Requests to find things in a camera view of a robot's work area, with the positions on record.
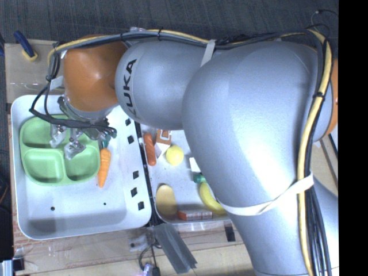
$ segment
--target white velcro strap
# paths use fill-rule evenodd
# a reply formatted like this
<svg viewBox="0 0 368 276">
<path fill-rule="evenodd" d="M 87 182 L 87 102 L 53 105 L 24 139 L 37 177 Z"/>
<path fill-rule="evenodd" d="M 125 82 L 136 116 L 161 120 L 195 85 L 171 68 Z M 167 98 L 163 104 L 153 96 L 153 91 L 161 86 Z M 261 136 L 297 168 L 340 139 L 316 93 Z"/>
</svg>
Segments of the white velcro strap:
<svg viewBox="0 0 368 276">
<path fill-rule="evenodd" d="M 203 55 L 203 58 L 202 58 L 201 67 L 205 63 L 211 60 L 215 46 L 216 46 L 216 40 L 212 39 L 208 41 L 205 54 Z"/>
<path fill-rule="evenodd" d="M 302 193 L 303 191 L 306 191 L 307 189 L 311 188 L 313 184 L 314 184 L 313 173 L 310 172 L 309 176 L 293 183 L 288 189 L 286 189 L 284 193 L 282 193 L 280 196 L 278 196 L 277 198 L 269 202 L 264 202 L 262 204 L 253 205 L 253 206 L 245 206 L 243 208 L 237 208 L 235 206 L 228 206 L 228 205 L 224 205 L 220 201 L 218 202 L 229 213 L 236 214 L 238 216 L 257 216 L 270 209 L 275 208 L 276 206 L 280 204 L 280 202 L 283 199 L 288 198 L 290 196 L 294 196 L 298 193 Z"/>
</svg>

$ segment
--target dark floor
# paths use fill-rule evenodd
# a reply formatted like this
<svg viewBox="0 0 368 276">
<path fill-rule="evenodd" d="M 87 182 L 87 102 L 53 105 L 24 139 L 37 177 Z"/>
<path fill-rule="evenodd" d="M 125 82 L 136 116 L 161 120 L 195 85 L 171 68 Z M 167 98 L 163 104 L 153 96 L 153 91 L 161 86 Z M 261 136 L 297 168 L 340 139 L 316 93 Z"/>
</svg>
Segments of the dark floor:
<svg viewBox="0 0 368 276">
<path fill-rule="evenodd" d="M 219 39 L 324 24 L 319 30 L 331 38 L 338 57 L 338 13 L 339 0 L 0 0 L 0 32 L 9 43 L 16 42 L 16 30 L 32 39 L 70 41 L 87 34 L 121 33 L 131 26 Z M 0 57 L 0 178 L 9 184 L 6 108 Z M 1 207 L 3 215 L 10 212 L 10 191 Z"/>
</svg>

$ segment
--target toy lemon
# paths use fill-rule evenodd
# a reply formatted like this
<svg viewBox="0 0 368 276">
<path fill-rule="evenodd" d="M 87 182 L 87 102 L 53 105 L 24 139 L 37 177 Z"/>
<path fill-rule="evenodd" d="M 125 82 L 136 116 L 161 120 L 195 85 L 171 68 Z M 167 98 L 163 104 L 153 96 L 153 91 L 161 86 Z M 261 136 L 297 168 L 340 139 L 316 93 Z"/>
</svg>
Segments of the toy lemon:
<svg viewBox="0 0 368 276">
<path fill-rule="evenodd" d="M 166 160 L 173 166 L 179 165 L 184 159 L 184 152 L 181 147 L 172 145 L 166 151 Z"/>
</svg>

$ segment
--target green tray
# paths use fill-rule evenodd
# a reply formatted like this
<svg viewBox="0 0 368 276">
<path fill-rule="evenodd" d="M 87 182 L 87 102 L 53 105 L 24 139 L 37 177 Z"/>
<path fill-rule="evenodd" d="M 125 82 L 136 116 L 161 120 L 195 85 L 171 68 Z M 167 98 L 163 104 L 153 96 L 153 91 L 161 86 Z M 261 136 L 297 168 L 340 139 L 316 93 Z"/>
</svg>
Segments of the green tray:
<svg viewBox="0 0 368 276">
<path fill-rule="evenodd" d="M 78 183 L 96 176 L 100 165 L 98 142 L 83 134 L 78 140 L 86 149 L 67 160 L 64 158 L 64 146 L 69 142 L 69 131 L 64 141 L 57 148 L 52 148 L 48 122 L 32 117 L 22 125 L 21 159 L 24 171 L 32 181 L 55 186 Z"/>
</svg>

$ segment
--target wooden surface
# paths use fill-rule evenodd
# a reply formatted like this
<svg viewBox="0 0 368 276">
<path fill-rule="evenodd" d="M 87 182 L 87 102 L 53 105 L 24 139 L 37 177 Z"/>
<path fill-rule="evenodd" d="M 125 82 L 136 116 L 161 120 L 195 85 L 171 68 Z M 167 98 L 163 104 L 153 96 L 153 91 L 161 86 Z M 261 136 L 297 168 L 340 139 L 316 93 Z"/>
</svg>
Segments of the wooden surface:
<svg viewBox="0 0 368 276">
<path fill-rule="evenodd" d="M 38 44 L 49 45 L 47 41 L 36 41 Z M 45 60 L 48 50 L 39 49 L 39 60 Z M 11 75 L 16 82 L 16 75 L 32 74 L 39 78 L 41 71 L 29 63 L 23 65 L 23 70 L 13 70 L 7 65 L 6 75 Z M 11 97 L 18 95 L 11 92 Z M 12 157 L 12 129 L 9 118 L 9 144 Z M 17 205 L 14 187 L 13 160 L 11 158 L 11 190 L 13 203 L 14 250 L 16 256 L 24 258 L 25 269 L 16 275 L 141 275 L 138 264 L 140 251 L 131 251 L 129 239 L 144 232 L 143 229 L 111 232 L 88 236 L 76 236 L 64 239 L 35 241 L 25 237 L 17 224 Z M 313 146 L 312 171 L 315 176 L 333 193 L 338 193 L 338 161 L 332 150 L 330 140 L 325 137 Z M 178 228 L 184 242 L 192 251 L 198 264 L 195 270 L 186 275 L 254 275 L 248 252 L 235 230 L 235 242 L 227 242 L 223 223 L 213 223 L 198 226 L 191 231 L 185 227 Z M 162 250 L 155 250 L 156 261 L 161 269 L 161 275 L 176 275 L 173 267 Z M 147 252 L 143 263 L 153 263 L 151 253 Z"/>
</svg>

